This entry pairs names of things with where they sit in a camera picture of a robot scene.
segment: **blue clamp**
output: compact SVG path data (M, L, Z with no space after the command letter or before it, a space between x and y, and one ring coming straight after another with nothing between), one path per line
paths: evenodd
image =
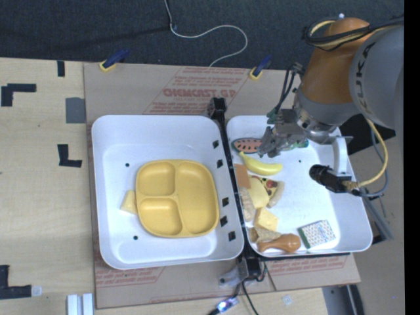
M261 60L258 66L256 66L249 72L249 77L253 81L256 81L258 78L261 77L263 69L267 69L270 65L271 65L271 55L268 55Z
M111 69L115 68L116 63L123 62L126 57L129 55L130 50L129 49L122 49L120 51L117 51L115 54L113 54L109 59L101 62L99 64L99 68L103 72L108 72Z

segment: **toy bread slice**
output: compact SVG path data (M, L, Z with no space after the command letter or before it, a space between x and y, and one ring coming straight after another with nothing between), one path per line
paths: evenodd
M247 188L239 187L239 195L241 196L243 218L246 222L251 222L257 211L255 210Z

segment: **toy banana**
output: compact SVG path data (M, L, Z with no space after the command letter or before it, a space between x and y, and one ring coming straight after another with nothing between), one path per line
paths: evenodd
M260 175L274 175L283 169L281 163L265 163L240 152L239 155L243 159L248 170Z

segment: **toy chicken leg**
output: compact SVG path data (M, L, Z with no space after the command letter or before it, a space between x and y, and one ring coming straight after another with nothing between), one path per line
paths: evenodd
M301 246L301 239L295 234L283 234L280 238L272 241L258 243L260 252L266 249L281 249L286 252L295 252Z

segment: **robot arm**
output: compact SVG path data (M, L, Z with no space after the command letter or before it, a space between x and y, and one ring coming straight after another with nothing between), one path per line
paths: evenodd
M329 27L324 35L314 38L325 25ZM404 17L377 26L357 18L324 20L311 26L305 39L316 48L293 108L277 106L269 113L268 123L274 127L267 127L260 156L274 157L305 139L341 146L332 132L356 114L363 114L372 129L374 123L394 129L402 149ZM314 180L335 192L350 191L343 187L347 175L337 175L339 166L322 167L311 169Z

